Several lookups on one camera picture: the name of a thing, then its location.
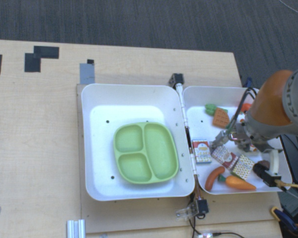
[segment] wooden table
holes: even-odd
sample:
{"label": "wooden table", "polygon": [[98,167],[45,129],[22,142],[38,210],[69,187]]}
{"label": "wooden table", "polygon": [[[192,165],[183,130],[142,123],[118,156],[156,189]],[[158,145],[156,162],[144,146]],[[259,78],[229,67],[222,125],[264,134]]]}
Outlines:
{"label": "wooden table", "polygon": [[[24,54],[33,53],[34,46],[59,47],[59,59],[42,59],[40,73],[24,72]],[[231,53],[0,40],[0,55],[0,237],[66,237],[66,221],[82,218],[76,94],[80,63],[95,61],[98,83],[165,85],[172,73],[183,73],[185,86],[240,86]],[[277,193],[205,197],[210,213],[198,222],[201,232],[282,237],[269,213],[272,206],[280,207]],[[164,199],[166,209],[182,208],[172,206],[172,200]],[[106,221],[104,230],[93,234],[87,220],[87,237],[191,236],[187,222],[155,218],[157,223],[142,219],[143,226],[129,231]],[[129,215],[121,221],[132,225],[135,219],[137,215]]]}

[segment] white tray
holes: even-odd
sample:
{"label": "white tray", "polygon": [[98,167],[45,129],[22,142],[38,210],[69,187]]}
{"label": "white tray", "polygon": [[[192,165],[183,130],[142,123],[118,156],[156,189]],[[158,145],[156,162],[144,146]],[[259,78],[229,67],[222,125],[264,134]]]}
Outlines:
{"label": "white tray", "polygon": [[[167,86],[90,84],[81,94],[88,194],[99,201],[183,197],[194,189],[188,143],[177,93]],[[171,132],[179,171],[168,181],[132,184],[116,165],[113,137],[123,125],[159,122]]]}
{"label": "white tray", "polygon": [[[213,141],[220,128],[212,126],[213,117],[206,114],[205,104],[215,104],[221,108],[228,110],[228,116],[231,118],[236,111],[240,99],[245,91],[245,88],[228,88],[228,87],[203,87],[203,86],[190,86],[183,91],[183,99],[186,106],[186,114],[190,128],[191,140],[203,139]],[[247,97],[245,103],[252,103],[252,98]],[[269,144],[274,148],[282,149],[279,139],[272,139]],[[246,155],[254,162],[263,159],[270,160],[268,154],[260,152],[245,153],[238,149],[238,147],[231,141],[225,144],[225,147],[236,155]],[[197,173],[199,175],[199,183],[204,188],[206,179],[209,173],[219,167],[220,164],[212,158],[211,164],[198,164]],[[288,167],[288,163],[284,152],[279,154],[279,174],[282,180],[286,183],[292,183],[292,176]],[[225,169],[224,176],[230,175],[229,170]],[[210,194],[232,194],[232,193],[251,193],[251,192],[269,192],[280,191],[277,187],[267,186],[262,179],[260,179],[253,171],[247,181],[256,186],[256,191],[241,191],[227,187],[225,184],[215,181]]]}

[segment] green divided plate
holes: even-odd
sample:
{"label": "green divided plate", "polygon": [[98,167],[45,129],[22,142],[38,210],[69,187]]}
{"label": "green divided plate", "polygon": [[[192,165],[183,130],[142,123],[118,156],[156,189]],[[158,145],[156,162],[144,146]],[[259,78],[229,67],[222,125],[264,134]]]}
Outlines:
{"label": "green divided plate", "polygon": [[157,122],[120,127],[114,135],[114,151],[120,174],[132,183],[166,181],[179,169],[173,137]]}

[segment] brown sausage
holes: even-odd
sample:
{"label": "brown sausage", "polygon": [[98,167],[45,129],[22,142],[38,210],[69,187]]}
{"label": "brown sausage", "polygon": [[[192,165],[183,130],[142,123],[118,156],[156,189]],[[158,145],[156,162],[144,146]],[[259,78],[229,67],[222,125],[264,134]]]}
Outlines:
{"label": "brown sausage", "polygon": [[204,188],[208,191],[210,191],[213,187],[213,183],[215,179],[220,175],[225,172],[225,168],[223,166],[220,166],[216,169],[214,169],[208,176]]}

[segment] dark floor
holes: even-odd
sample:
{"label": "dark floor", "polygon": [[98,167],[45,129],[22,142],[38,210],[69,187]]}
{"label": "dark floor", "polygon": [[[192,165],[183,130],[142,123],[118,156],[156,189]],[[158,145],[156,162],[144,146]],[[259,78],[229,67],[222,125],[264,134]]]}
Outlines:
{"label": "dark floor", "polygon": [[233,52],[256,88],[298,68],[298,13],[278,0],[0,0],[0,39]]}

